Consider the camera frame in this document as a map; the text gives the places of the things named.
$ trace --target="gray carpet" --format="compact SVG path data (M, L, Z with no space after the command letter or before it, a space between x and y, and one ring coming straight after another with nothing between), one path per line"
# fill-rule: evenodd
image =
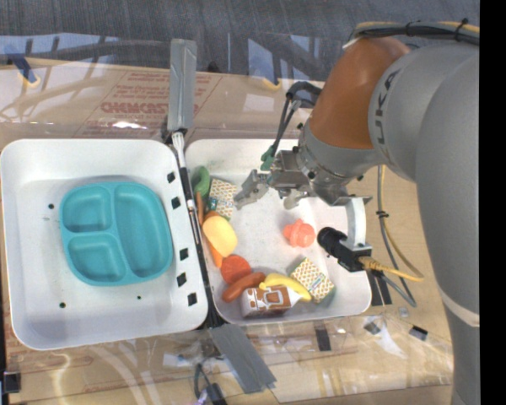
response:
M253 40L323 80L358 23L465 18L480 25L480 0L0 0L0 37L67 32L157 41L162 45L122 51L119 60L162 68L169 66L165 44L190 39L199 47L198 70L240 74L251 70L248 40ZM323 44L313 64L290 35ZM64 57L52 53L48 56ZM6 61L0 52L0 63ZM277 65L273 71L288 75Z

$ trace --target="brown sausage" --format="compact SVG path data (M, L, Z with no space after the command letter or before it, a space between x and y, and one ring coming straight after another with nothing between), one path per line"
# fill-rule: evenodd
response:
M248 288L256 288L266 278L263 272L250 273L241 279L238 279L230 285L222 295L223 301L230 303L236 300Z

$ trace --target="white tray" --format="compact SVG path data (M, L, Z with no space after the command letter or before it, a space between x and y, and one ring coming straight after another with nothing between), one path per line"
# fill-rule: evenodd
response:
M178 167L164 144L24 139L2 151L0 173L11 318L26 346L54 349L143 338L189 331L205 320L207 296ZM108 180L144 184L162 199L174 244L172 265L162 276L100 287L80 281L67 266L60 201L75 186ZM181 200L176 209L174 197ZM184 250L188 256L181 260ZM179 286L182 273L186 282Z
M270 140L259 139L202 139L186 149L186 163L192 175L199 166L207 167L211 177L241 185L253 169L261 165L261 156L270 146ZM296 141L282 140L280 149L291 149ZM277 192L271 189L259 201L234 209L230 223L238 236L234 253L244 257L254 271L290 273L304 257L308 257L336 285L333 295L320 304L298 303L283 316L244 318L238 300L226 303L221 295L227 284L215 267L209 251L207 270L215 305L219 314L233 324L264 324L281 321L305 321L364 312L371 301L371 288L366 272L350 273L337 264L334 257L315 243L308 248L291 247L283 236L283 227L302 219L318 232L326 226L347 232L347 214L344 207L330 207L319 198L300 201L298 207L286 210Z

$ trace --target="teal divided plate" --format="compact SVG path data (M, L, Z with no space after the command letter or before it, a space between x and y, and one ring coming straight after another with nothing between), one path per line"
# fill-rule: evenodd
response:
M87 284L116 286L157 278L171 265L172 237L163 204L139 183L79 186L60 204L69 267Z

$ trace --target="yellow banana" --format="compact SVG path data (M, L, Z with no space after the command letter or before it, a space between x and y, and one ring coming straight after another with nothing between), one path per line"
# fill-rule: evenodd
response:
M311 301L311 294L300 282L280 273L269 273L263 282L259 285L260 289L282 285L296 291L301 296L302 301Z

